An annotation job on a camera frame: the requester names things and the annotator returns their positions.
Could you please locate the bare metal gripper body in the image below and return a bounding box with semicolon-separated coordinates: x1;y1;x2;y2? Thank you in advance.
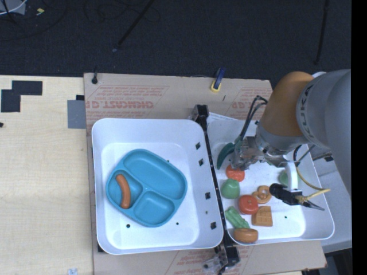
234;136;288;168

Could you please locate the orange toy tomato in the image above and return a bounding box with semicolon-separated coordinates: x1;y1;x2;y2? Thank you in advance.
225;164;246;183

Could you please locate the dark green toy pepper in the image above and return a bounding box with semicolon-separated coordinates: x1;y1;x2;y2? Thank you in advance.
216;142;236;170

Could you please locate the thin black rod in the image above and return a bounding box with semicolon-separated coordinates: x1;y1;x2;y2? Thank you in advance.
198;116;236;258

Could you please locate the light green toy apple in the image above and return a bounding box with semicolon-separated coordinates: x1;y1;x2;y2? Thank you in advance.
220;178;241;200

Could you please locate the tan toy pretzel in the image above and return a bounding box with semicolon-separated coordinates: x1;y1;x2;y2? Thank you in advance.
251;184;272;205

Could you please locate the pale green toy fruit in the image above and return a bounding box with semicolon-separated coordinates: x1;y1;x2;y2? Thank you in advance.
278;170;299;187

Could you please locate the red toy tomato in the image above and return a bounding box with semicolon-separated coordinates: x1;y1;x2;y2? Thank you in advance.
237;194;260;215

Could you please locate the orange toy waffle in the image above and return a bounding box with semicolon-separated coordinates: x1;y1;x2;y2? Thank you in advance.
251;206;274;227

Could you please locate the green toy asparagus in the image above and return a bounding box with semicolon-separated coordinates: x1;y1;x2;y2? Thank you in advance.
224;206;251;230

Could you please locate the orange toy doughnut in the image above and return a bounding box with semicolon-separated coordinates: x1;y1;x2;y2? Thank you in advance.
232;227;259;244

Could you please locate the white plastic tray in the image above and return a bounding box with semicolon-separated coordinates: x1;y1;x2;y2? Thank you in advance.
91;117;225;256
206;112;335;246

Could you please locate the blue divided plate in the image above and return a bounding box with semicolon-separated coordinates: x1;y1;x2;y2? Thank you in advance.
105;148;189;228

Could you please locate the orange sausage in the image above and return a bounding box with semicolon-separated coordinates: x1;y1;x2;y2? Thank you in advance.
115;174;132;210

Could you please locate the brown cardboard board red print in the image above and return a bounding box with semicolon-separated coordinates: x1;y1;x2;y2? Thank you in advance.
83;72;328;275

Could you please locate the black cylinder on white bracket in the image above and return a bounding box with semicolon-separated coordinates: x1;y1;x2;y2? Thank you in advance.
268;161;304;206

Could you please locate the black block with thin wires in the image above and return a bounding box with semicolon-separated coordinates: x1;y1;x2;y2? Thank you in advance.
214;244;241;272
192;104;209;123

